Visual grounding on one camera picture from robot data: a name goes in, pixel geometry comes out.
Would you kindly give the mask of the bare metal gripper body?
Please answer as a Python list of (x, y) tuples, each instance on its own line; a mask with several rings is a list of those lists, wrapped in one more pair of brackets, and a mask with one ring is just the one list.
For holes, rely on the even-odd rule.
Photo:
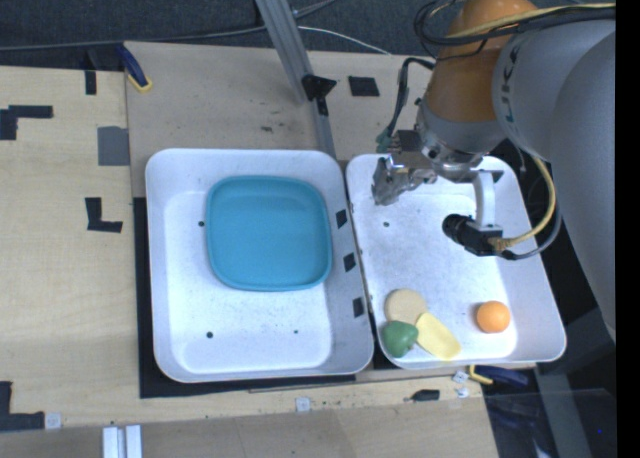
[(482, 153), (450, 147), (431, 130), (398, 130), (391, 139), (389, 153), (395, 174), (403, 169), (433, 169), (437, 179), (452, 182), (464, 182), (483, 157)]

